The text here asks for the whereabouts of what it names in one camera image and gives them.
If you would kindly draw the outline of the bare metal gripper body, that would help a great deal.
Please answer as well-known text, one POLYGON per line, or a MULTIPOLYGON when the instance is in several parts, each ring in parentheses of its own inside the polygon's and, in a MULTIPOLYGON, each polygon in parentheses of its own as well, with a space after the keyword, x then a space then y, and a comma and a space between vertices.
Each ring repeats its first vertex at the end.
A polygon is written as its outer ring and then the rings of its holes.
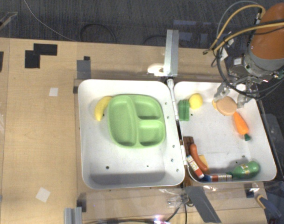
POLYGON ((239 57, 234 59, 228 73, 239 80, 247 80, 261 84, 271 79, 281 80, 284 77, 283 59, 252 59, 239 57))

